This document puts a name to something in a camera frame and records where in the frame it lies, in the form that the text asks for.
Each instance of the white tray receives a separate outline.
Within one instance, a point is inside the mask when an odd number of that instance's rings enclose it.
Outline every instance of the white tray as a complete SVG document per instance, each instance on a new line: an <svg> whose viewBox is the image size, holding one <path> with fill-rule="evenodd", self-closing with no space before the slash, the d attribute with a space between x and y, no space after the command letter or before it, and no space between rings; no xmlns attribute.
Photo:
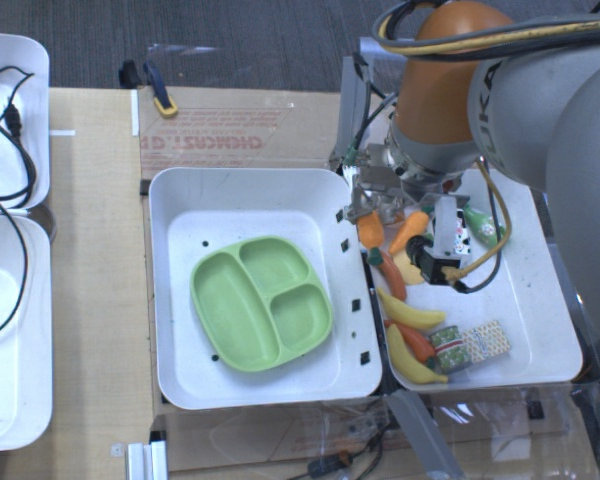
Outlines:
<svg viewBox="0 0 600 480"><path fill-rule="evenodd" d="M22 144L36 166L37 180L27 207L47 196L49 157L49 56L27 37L0 34L0 68L17 66L34 76L18 89L14 103L22 121ZM0 74L0 116L16 70ZM22 159L0 133L0 195L26 185ZM22 199L4 202L7 208ZM0 332L0 451L30 444L46 429L52 412L51 259L49 237L30 219L15 216L28 249L24 297L13 320ZM22 249L6 217L0 215L0 323L13 308L22 280Z"/></svg>
<svg viewBox="0 0 600 480"><path fill-rule="evenodd" d="M0 451L37 439L47 428L52 411L49 238L35 222L14 219L27 246L29 272L18 312L0 332ZM0 215L0 323L16 301L22 268L18 237Z"/></svg>
<svg viewBox="0 0 600 480"><path fill-rule="evenodd" d="M22 120L22 144L36 166L37 180L29 208L41 203L49 192L49 56L33 39L0 34L0 68L17 66L33 76L16 92L13 100ZM0 74L0 115L11 92L23 75L15 70ZM12 194L26 185L20 155L0 133L0 194ZM7 206L14 206L18 200Z"/></svg>
<svg viewBox="0 0 600 480"><path fill-rule="evenodd" d="M440 327L457 325L460 331L498 320L511 350L485 362L451 373L448 384L417 385L394 371L406 388L420 392L474 389L569 381L582 366L582 352L560 288L553 261L529 189L497 171L492 178L507 204L512 236L503 249L497 277L483 290L463 295L447 286L423 283L407 287L407 302L422 309L443 309L447 319ZM458 195L471 197L471 205L489 212L487 188L477 170L467 171ZM471 259L486 248L471 237ZM393 234L387 233L387 243ZM463 281L475 286L492 270L494 259ZM372 269L376 286L388 289Z"/></svg>
<svg viewBox="0 0 600 480"><path fill-rule="evenodd" d="M323 169L173 168L154 178L157 371L171 403L209 409L357 398L376 389L382 365L356 229L336 218L349 197L344 180ZM300 358L244 373L212 359L189 276L210 252L263 235L291 240L306 255L331 299L333 330Z"/></svg>

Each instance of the green bottle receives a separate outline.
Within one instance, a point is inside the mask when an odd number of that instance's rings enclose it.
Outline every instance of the green bottle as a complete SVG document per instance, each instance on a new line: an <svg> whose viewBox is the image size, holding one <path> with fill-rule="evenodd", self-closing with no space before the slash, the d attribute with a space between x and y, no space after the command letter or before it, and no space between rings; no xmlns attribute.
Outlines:
<svg viewBox="0 0 600 480"><path fill-rule="evenodd" d="M463 211L465 221L474 236L489 248L494 247L498 243L498 237L496 235L493 217L475 210L469 203L465 205ZM504 236L505 231L505 227L501 224L500 238Z"/></svg>

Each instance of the orange toy vegetable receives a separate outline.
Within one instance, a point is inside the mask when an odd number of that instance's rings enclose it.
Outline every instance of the orange toy vegetable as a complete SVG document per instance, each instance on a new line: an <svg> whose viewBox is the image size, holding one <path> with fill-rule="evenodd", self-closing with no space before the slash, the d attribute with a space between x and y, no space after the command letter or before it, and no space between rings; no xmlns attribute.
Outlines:
<svg viewBox="0 0 600 480"><path fill-rule="evenodd" d="M395 325L398 328L400 334L402 334L402 338L409 345L416 359L433 370L436 366L436 351L426 336L413 327L401 324L400 322L394 322L393 320L384 321L384 326L387 329L390 325Z"/></svg>
<svg viewBox="0 0 600 480"><path fill-rule="evenodd" d="M379 247L384 243L384 226L378 212L375 210L367 215L358 217L356 221L360 243L369 251L367 261L370 265L382 262Z"/></svg>
<svg viewBox="0 0 600 480"><path fill-rule="evenodd" d="M384 276L385 281L389 285L389 291L396 299L404 301L407 298L407 286L402 280L402 274L394 263L391 256L386 252L380 251L382 255L382 263L376 265L378 270Z"/></svg>
<svg viewBox="0 0 600 480"><path fill-rule="evenodd" d="M411 213L398 228L396 236L389 244L389 254L391 256L397 254L404 249L405 245L411 237L422 235L427 231L429 224L429 215L421 210L416 210Z"/></svg>

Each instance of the metal bracket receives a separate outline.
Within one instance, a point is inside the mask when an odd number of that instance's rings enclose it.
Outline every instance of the metal bracket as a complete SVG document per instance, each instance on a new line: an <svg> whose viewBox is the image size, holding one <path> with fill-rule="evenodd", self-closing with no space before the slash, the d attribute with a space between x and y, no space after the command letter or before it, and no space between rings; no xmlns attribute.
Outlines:
<svg viewBox="0 0 600 480"><path fill-rule="evenodd" d="M127 480L168 480L167 443L131 443L127 446Z"/></svg>

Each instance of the gray carpet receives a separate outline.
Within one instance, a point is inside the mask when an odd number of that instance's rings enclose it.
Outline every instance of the gray carpet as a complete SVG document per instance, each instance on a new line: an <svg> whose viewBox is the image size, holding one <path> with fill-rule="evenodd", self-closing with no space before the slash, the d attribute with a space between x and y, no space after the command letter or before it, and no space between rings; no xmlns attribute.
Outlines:
<svg viewBox="0 0 600 480"><path fill-rule="evenodd" d="M169 85L339 91L342 57L399 1L0 0L0 32L46 47L54 87L119 87L123 60L140 67L151 57ZM588 12L600 0L478 1L521 21Z"/></svg>

